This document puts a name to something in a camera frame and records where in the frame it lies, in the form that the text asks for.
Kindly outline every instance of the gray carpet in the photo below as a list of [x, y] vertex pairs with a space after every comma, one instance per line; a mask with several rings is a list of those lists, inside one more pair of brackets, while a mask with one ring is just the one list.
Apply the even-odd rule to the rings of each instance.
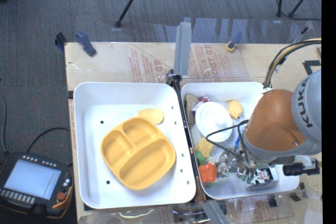
[[[69, 127], [64, 54], [55, 46], [83, 30], [91, 41], [175, 42], [180, 22], [192, 22], [192, 42], [289, 44], [305, 28], [304, 39], [321, 37], [322, 0], [134, 0], [116, 28], [128, 0], [6, 0], [0, 2], [0, 94], [7, 104], [5, 142], [10, 152], [25, 151], [51, 127]], [[71, 163], [69, 132], [41, 137], [31, 152]], [[0, 222], [29, 223], [26, 216], [0, 209]], [[60, 220], [77, 223], [75, 201]]]

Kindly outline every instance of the red toy pepper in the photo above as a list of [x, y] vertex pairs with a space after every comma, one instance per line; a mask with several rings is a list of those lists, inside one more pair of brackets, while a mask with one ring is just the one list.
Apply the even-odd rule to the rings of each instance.
[[200, 172], [202, 183], [207, 184], [216, 181], [216, 165], [211, 163], [203, 164], [198, 167], [198, 171]]

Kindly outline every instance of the yellow divided plate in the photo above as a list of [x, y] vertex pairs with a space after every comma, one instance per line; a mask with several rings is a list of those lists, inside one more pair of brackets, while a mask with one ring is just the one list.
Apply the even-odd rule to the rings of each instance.
[[130, 189], [145, 189], [174, 165], [173, 145], [146, 118], [130, 118], [102, 140], [100, 153], [118, 180]]

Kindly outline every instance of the white bowl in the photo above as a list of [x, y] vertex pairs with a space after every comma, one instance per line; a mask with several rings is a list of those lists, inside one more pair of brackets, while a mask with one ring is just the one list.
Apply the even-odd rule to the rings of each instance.
[[[221, 104], [216, 102], [205, 102], [201, 104], [195, 114], [197, 128], [203, 136], [232, 126], [232, 118]], [[232, 129], [218, 132], [209, 136], [214, 142], [223, 142], [231, 135]]]

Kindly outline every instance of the blue clamp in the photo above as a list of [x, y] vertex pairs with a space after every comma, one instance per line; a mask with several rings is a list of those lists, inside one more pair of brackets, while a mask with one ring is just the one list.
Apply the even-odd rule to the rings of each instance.
[[83, 50], [89, 55], [92, 56], [97, 53], [97, 51], [93, 48], [87, 34], [83, 31], [77, 31], [75, 35], [75, 39], [77, 42], [84, 44]]
[[59, 32], [55, 39], [55, 45], [64, 53], [64, 44], [67, 42], [62, 32]]
[[242, 39], [242, 31], [239, 31], [238, 34], [226, 45], [226, 50], [232, 52], [235, 49], [236, 43], [240, 42]]

